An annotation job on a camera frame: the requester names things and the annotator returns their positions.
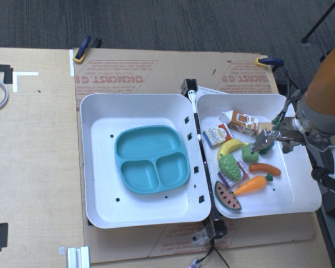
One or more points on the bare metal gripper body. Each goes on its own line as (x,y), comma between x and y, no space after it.
(289,130)

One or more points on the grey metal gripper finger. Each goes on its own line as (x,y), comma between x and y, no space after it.
(262,138)
(271,141)

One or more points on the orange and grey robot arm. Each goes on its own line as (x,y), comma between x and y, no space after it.
(324,88)

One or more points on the tan bread slice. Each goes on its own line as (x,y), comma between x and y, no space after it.
(263,126)

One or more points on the light green cube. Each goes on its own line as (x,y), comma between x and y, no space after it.
(248,155)

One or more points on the orange and white carton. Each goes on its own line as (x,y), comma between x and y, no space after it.
(241,121)

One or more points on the orange sausage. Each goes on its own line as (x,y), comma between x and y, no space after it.
(265,169)

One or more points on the yellow banana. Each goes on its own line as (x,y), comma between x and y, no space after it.
(229,147)

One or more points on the green grapes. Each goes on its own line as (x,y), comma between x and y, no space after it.
(229,166)

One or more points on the white blue and red carton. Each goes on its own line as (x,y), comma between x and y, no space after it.
(216,135)

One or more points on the white plastic tray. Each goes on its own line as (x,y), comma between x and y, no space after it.
(293,183)
(106,155)

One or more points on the orange carrot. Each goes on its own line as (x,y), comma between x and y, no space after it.
(251,185)

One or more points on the purple and white packet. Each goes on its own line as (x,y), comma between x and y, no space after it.
(225,181)

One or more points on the thin black and white rod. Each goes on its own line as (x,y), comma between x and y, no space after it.
(196,121)

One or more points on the red watermelon slice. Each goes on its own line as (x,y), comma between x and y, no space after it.
(227,198)

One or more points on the white paper sheet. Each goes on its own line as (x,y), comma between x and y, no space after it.
(209,90)

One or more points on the teal divided plate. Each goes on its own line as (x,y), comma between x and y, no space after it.
(150,144)

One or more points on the black stand pole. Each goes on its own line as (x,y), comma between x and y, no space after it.
(321,19)

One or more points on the brown cardboard board red print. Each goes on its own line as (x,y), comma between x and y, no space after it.
(145,74)

